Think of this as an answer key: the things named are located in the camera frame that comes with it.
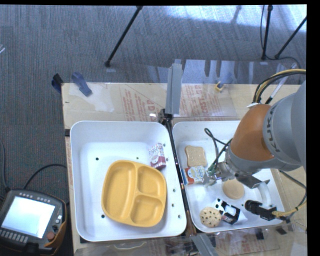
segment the cookie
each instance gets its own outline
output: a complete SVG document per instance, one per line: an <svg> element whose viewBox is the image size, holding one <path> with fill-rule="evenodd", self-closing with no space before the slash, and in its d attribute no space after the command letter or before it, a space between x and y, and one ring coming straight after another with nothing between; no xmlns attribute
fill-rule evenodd
<svg viewBox="0 0 320 256"><path fill-rule="evenodd" d="M221 214L217 209L207 206L201 210L200 220L206 227L214 228L221 222Z"/></svg>
<svg viewBox="0 0 320 256"><path fill-rule="evenodd" d="M235 178L225 181L222 185L222 190L231 199L240 199L245 194L244 185Z"/></svg>
<svg viewBox="0 0 320 256"><path fill-rule="evenodd" d="M184 148L188 167L206 166L205 150L201 146L188 145Z"/></svg>

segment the small container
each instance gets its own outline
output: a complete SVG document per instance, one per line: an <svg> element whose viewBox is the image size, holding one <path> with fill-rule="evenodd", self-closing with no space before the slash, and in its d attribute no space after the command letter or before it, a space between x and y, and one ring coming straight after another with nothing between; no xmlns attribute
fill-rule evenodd
<svg viewBox="0 0 320 256"><path fill-rule="evenodd" d="M182 172L184 185L203 183L206 171L202 165L185 168Z"/></svg>
<svg viewBox="0 0 320 256"><path fill-rule="evenodd" d="M158 170L166 167L164 147L161 143L157 143L156 145L149 148L149 158L151 167Z"/></svg>

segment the black stand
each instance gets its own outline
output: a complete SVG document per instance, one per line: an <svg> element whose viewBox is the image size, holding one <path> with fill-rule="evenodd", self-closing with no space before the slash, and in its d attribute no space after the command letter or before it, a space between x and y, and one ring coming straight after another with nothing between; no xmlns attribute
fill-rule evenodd
<svg viewBox="0 0 320 256"><path fill-rule="evenodd" d="M118 43L117 43L116 46L114 47L114 49L113 49L112 53L110 54L108 60L104 63L104 65L105 65L106 67L110 67L110 62L111 62L112 58L114 57L114 55L115 55L117 49L119 48L121 42L122 42L123 39L125 38L125 36L126 36L127 32L129 31L131 25L134 23L137 15L138 15L139 12L141 11L142 7L143 7L143 5L137 5L137 6L136 6L136 10L135 10L135 12L134 12L131 20L129 21L129 24L126 26L124 32L122 33L122 36L120 37Z"/></svg>
<svg viewBox="0 0 320 256"><path fill-rule="evenodd" d="M267 41L268 41L268 33L269 33L269 25L270 25L270 17L271 17L271 11L273 10L272 4L268 5L268 15L266 18L266 26L265 26L265 36L264 36L264 44L263 44L263 52L261 59L264 61L266 59L266 49L267 49ZM280 54L284 51L284 49L287 47L287 45L291 42L292 38L296 35L296 33L299 31L299 29L303 26L303 24L306 22L307 16L303 19L303 21L300 23L300 25L296 28L296 30L293 32L293 34L290 36L290 38L285 42L281 50L274 56L276 60L279 59Z"/></svg>
<svg viewBox="0 0 320 256"><path fill-rule="evenodd" d="M290 36L290 38L288 39L288 41L286 41L286 43L283 45L283 47L281 48L281 50L274 55L274 58L279 59L280 54L283 52L283 50L287 47L287 45L290 43L290 41L292 40L292 38L294 38L294 36L296 35L296 33L299 31L299 29L303 26L303 24L306 22L307 20L307 16L305 16L305 18L303 19L303 21L300 23L300 25L296 28L296 30L293 32L293 34Z"/></svg>
<svg viewBox="0 0 320 256"><path fill-rule="evenodd" d="M267 49L267 41L268 41L268 33L269 33L269 24L270 24L270 17L271 11L273 10L272 4L268 5L268 15L266 17L266 26L265 26L265 34L264 34L264 43L263 43L263 52L261 59L264 61L266 59L266 49Z"/></svg>

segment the gray carpet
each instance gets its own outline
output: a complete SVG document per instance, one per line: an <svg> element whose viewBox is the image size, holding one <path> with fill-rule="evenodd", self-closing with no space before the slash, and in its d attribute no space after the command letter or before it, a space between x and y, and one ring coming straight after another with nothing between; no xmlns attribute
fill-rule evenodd
<svg viewBox="0 0 320 256"><path fill-rule="evenodd" d="M235 84L258 84L293 64L306 68L307 23L272 60L307 15L302 4L273 5L266 60L261 42L267 6L264 12L263 5L144 6L105 67L135 11L134 5L0 4L0 140L7 187L21 188L45 165L66 165L61 95L51 85L57 73L64 82L78 71L87 82L166 83L171 64L183 63L183 83L216 83L231 72ZM292 76L287 83L304 79ZM43 170L28 189L67 202L65 168ZM18 255L0 248L0 256ZM57 256L71 255L68 226Z"/></svg>

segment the yellow divided plate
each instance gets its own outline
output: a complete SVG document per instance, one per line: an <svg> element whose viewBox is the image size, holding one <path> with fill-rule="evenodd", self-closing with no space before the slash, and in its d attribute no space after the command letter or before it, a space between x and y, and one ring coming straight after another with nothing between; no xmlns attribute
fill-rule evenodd
<svg viewBox="0 0 320 256"><path fill-rule="evenodd" d="M167 198L167 183L157 169L139 162L113 162L104 179L101 205L114 221L152 227L161 220Z"/></svg>

